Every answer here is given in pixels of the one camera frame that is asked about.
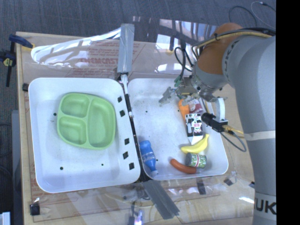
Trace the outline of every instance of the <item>green divided plate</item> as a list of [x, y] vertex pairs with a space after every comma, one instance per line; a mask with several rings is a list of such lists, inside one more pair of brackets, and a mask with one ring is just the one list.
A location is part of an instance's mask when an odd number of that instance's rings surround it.
[[60, 101], [57, 131], [65, 142], [90, 149], [105, 149], [113, 141], [116, 114], [104, 98], [85, 93], [68, 93]]

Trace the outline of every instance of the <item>toy banana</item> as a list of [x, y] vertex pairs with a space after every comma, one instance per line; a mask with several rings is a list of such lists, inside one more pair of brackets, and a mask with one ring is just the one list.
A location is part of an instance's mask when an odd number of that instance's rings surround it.
[[203, 137], [203, 139], [201, 139], [200, 141], [198, 141], [197, 143], [195, 143], [192, 146], [184, 146], [181, 147], [181, 151], [183, 151], [184, 153], [199, 153], [201, 151], [203, 151], [204, 149], [206, 149], [207, 144], [208, 144], [208, 137], [210, 135], [209, 134], [205, 134], [205, 136]]

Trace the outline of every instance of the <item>plastic water bottle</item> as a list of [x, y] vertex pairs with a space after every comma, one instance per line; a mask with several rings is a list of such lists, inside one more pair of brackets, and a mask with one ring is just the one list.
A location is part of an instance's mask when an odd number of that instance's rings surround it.
[[142, 161], [150, 168], [152, 177], [158, 174], [155, 168], [156, 158], [151, 148], [151, 143], [148, 140], [140, 142], [140, 151], [142, 154]]

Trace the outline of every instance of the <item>green can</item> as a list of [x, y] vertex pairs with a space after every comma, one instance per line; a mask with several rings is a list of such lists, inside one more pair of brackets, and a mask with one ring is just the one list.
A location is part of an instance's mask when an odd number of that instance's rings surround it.
[[206, 156], [189, 152], [186, 155], [185, 165], [190, 167], [205, 168]]

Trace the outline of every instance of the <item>toy hot dog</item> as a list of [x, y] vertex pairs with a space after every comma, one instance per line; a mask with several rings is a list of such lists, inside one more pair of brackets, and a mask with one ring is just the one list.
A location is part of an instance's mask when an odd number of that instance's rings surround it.
[[188, 173], [188, 174], [193, 174], [197, 172], [197, 169], [195, 167], [185, 166], [174, 158], [171, 159], [170, 163], [173, 167], [175, 167], [177, 170], [181, 172]]

